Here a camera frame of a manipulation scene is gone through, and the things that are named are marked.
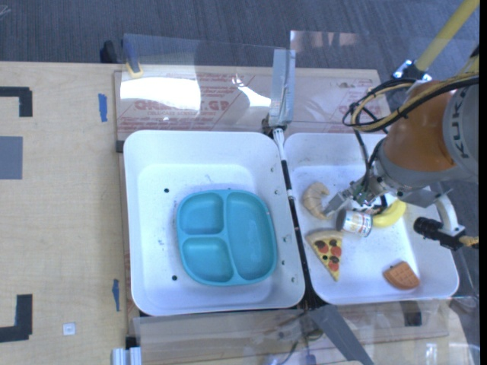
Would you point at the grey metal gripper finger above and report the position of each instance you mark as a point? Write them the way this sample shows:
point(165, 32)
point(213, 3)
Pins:
point(335, 204)

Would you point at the blue divided plate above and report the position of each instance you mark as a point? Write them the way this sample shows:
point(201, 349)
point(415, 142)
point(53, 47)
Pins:
point(243, 238)

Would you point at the small white labelled can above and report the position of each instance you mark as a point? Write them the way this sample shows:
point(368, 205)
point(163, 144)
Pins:
point(355, 223)

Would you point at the orange toy waffle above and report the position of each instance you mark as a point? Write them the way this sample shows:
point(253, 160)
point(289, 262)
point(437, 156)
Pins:
point(401, 277)

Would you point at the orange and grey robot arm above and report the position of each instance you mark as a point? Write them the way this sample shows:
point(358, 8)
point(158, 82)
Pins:
point(418, 143)

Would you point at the white plastic tray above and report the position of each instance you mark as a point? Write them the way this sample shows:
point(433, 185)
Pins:
point(152, 223)
point(365, 264)

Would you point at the toy pizza slice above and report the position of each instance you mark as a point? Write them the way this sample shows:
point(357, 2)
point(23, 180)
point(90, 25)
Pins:
point(328, 249)

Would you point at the beige toy croissant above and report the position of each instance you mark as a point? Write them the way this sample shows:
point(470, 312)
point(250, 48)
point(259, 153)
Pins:
point(312, 200)

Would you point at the black cylinder on white bracket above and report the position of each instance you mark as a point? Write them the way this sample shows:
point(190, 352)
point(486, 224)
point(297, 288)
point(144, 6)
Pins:
point(431, 228)

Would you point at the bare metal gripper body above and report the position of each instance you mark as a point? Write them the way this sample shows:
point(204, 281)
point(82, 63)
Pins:
point(374, 188)

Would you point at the yellow banana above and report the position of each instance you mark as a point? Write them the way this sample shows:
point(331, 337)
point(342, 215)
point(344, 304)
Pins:
point(392, 216)

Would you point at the brown cardboard board red print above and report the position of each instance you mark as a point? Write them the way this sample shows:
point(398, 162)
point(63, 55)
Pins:
point(160, 122)

